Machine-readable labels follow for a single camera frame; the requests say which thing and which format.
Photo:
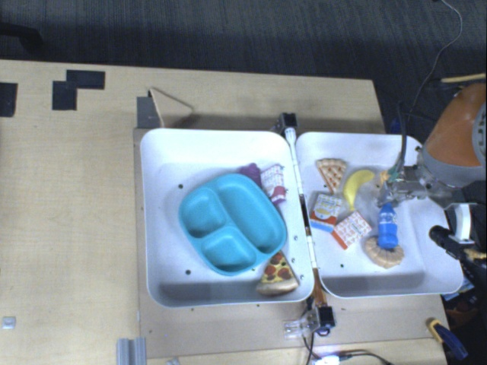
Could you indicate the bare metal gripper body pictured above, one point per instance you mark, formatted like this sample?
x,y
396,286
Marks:
x,y
411,183

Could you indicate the blue plastic bottle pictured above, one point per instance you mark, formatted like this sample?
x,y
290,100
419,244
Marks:
x,y
387,226

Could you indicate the yellow banana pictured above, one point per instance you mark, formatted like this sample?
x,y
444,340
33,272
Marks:
x,y
355,186

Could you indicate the white plastic tray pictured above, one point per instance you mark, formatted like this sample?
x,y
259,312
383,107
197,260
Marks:
x,y
213,150
426,257

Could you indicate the red and white packet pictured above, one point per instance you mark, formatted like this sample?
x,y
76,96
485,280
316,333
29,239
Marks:
x,y
274,183

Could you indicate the orange toy waffle slice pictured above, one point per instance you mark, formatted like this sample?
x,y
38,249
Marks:
x,y
331,171

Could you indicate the toy pizza slice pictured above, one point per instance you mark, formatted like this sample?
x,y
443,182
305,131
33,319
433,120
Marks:
x,y
277,276

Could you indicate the white orange blue carton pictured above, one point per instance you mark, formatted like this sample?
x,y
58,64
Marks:
x,y
325,211

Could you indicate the blue divided plate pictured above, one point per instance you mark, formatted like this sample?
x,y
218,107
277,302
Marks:
x,y
232,223

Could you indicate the thin black and white rod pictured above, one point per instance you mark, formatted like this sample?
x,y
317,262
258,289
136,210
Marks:
x,y
293,154

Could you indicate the black cylinder on white bracket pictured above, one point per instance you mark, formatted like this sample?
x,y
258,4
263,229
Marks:
x,y
452,238

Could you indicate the beige round biscuit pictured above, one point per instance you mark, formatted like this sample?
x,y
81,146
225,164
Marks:
x,y
385,258

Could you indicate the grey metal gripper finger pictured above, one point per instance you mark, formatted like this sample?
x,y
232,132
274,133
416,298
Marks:
x,y
396,199
382,195

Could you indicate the orange and white carton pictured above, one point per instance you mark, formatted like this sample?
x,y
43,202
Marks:
x,y
352,229

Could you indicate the purple toy grapes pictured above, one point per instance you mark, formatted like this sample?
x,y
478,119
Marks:
x,y
250,171

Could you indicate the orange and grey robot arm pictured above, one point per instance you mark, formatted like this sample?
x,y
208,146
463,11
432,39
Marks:
x,y
454,127

